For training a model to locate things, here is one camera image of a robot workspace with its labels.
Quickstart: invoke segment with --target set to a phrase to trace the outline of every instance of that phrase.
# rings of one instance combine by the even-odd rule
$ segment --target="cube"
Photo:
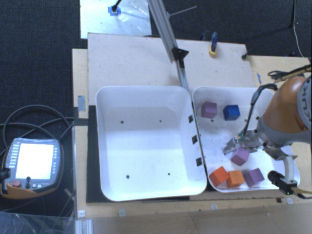
[[[217,187],[229,178],[229,174],[223,166],[220,166],[209,175],[209,178],[214,186]]]
[[[244,178],[245,178],[245,181],[249,187],[252,187],[253,185],[264,180],[264,177],[263,177],[259,168],[256,168],[256,169],[253,169],[253,170],[247,172],[244,175]]]
[[[214,102],[205,102],[201,105],[201,116],[204,118],[214,118],[216,116],[216,103]]]
[[[236,149],[236,151],[233,152],[233,155],[231,157],[231,161],[235,163],[238,166],[241,166],[245,164],[245,162],[248,160],[249,152],[240,146]]]
[[[239,108],[237,105],[227,105],[223,109],[223,115],[225,120],[237,120],[240,116]]]
[[[245,182],[241,171],[230,171],[229,176],[230,177],[226,180],[226,185],[228,188],[239,187]]]

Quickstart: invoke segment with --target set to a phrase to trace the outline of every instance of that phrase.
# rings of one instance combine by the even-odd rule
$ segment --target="wooden block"
[[[245,182],[241,171],[230,171],[229,178],[226,180],[227,187],[238,187]]]
[[[214,170],[210,175],[209,178],[214,186],[218,186],[222,184],[224,181],[229,179],[229,174],[224,169],[223,166],[220,166],[218,169]]]

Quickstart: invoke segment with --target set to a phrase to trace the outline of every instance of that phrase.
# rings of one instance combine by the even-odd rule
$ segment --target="blue cube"
[[[239,108],[237,105],[227,105],[223,109],[224,119],[225,120],[237,120],[240,116]]]

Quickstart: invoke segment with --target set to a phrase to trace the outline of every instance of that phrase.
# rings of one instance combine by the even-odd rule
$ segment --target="white plastic tray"
[[[226,143],[231,137],[237,136],[237,134],[244,128],[250,109],[251,98],[256,91],[256,88],[225,88],[225,87],[200,87],[194,90],[193,100],[195,104],[196,118],[198,128],[200,132],[200,139],[202,149],[206,161],[208,174],[212,173],[215,169],[223,166],[227,171],[241,170],[243,174],[249,170],[259,168],[265,178],[253,187],[248,187],[246,183],[242,184],[238,188],[226,187],[226,183],[222,183],[218,187],[212,186],[220,192],[237,192],[237,191],[252,191],[252,190],[268,190],[277,189],[267,179],[267,174],[271,170],[275,170],[281,174],[284,174],[284,163],[282,161],[273,160],[268,154],[261,149],[255,153],[251,153],[245,164],[238,166],[230,161],[232,153],[224,155],[222,148],[226,146]],[[252,119],[249,124],[249,129],[255,129],[257,125],[257,116],[261,116],[266,107],[268,106],[273,94],[269,90],[262,91],[260,98],[258,99],[254,110]],[[217,103],[217,115],[213,120],[201,117],[201,105],[206,102]],[[235,121],[225,121],[223,116],[223,108],[226,105],[237,104],[240,110],[240,117]],[[290,146],[283,148],[283,151],[289,155],[292,154]],[[296,165],[294,163],[294,179],[300,182],[300,175]]]
[[[112,201],[196,195],[207,186],[189,93],[111,86],[96,96],[100,181]]]

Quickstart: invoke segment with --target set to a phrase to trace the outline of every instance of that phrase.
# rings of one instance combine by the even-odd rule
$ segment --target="blue and yellow clamp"
[[[211,38],[211,45],[209,46],[209,54],[211,56],[216,55],[216,44],[218,43],[218,33],[214,32]]]

